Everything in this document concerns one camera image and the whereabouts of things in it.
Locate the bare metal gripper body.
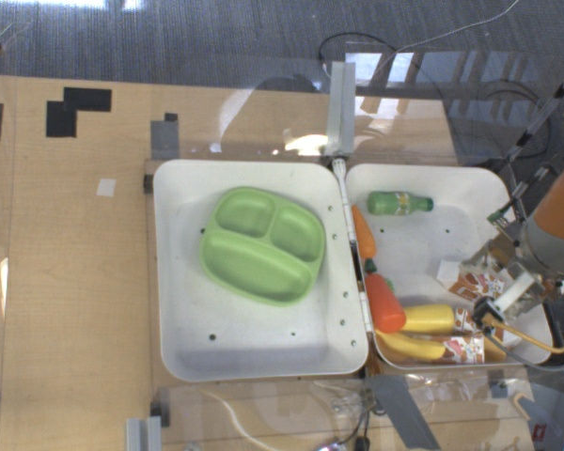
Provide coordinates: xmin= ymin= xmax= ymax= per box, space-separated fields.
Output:
xmin=484 ymin=222 xmax=563 ymax=303

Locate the brown and white carton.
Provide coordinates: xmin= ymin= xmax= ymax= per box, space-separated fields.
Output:
xmin=435 ymin=259 xmax=507 ymax=303

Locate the white plastic tray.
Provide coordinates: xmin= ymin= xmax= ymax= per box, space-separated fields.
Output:
xmin=345 ymin=163 xmax=555 ymax=371
xmin=151 ymin=158 xmax=370 ymax=384

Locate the yellow bottle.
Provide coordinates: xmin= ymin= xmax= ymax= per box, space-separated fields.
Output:
xmin=400 ymin=303 xmax=456 ymax=335

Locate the pink and white carton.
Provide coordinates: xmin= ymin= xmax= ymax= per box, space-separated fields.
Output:
xmin=422 ymin=334 xmax=486 ymax=365

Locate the green bottle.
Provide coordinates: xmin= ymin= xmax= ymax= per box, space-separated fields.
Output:
xmin=366 ymin=190 xmax=435 ymax=217

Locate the orange rounded cylinder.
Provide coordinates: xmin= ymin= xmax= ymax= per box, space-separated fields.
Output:
xmin=364 ymin=272 xmax=408 ymax=335

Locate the yellow banana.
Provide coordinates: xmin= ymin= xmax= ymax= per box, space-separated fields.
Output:
xmin=374 ymin=328 xmax=448 ymax=364

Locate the orange carrot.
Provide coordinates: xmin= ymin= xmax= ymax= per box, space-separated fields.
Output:
xmin=350 ymin=203 xmax=379 ymax=274

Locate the green divided plate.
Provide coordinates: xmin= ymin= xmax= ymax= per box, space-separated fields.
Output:
xmin=197 ymin=185 xmax=327 ymax=308

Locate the black cylinder on white bracket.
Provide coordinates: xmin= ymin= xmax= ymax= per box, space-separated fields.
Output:
xmin=471 ymin=272 xmax=538 ymax=335

